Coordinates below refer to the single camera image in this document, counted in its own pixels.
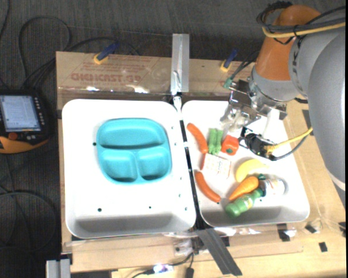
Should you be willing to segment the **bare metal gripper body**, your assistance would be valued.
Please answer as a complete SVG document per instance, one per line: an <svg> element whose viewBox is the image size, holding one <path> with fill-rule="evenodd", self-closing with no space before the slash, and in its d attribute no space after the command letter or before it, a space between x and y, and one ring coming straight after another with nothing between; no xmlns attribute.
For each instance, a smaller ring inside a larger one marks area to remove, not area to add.
<svg viewBox="0 0 348 278"><path fill-rule="evenodd" d="M267 117L273 109L277 111L279 120L283 120L287 116L286 102L266 96L253 80L249 82L241 79L231 81L229 89L231 91L230 105L238 109L241 115L250 121Z"/></svg>

